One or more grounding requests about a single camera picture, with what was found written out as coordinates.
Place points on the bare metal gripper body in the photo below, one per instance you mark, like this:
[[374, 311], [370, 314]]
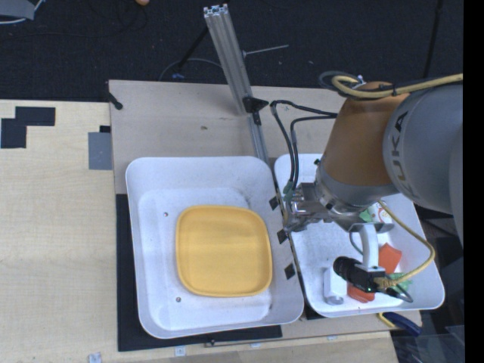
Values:
[[308, 206]]

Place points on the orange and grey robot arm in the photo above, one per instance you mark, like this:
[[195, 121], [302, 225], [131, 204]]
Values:
[[363, 138]]

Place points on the white plastic tray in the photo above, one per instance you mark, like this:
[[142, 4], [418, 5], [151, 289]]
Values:
[[159, 180], [317, 248]]

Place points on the white printed carton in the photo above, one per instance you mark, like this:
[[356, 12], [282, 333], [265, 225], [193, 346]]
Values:
[[380, 212]]

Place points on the white plastic bottle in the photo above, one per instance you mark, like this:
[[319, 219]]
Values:
[[329, 284]]

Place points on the yellow divided plate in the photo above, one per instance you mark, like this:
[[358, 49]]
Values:
[[223, 252]]

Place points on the orange toy carrot piece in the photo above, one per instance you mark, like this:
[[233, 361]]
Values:
[[391, 257]]

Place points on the red-orange toy cylinder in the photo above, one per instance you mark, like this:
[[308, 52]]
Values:
[[359, 294]]

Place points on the green leafy toy vegetable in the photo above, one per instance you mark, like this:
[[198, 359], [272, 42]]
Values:
[[403, 284]]

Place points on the pale wood board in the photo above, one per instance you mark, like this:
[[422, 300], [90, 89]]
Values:
[[174, 127]]

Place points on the black cylinder on white bracket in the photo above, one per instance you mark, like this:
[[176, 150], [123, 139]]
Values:
[[357, 270]]

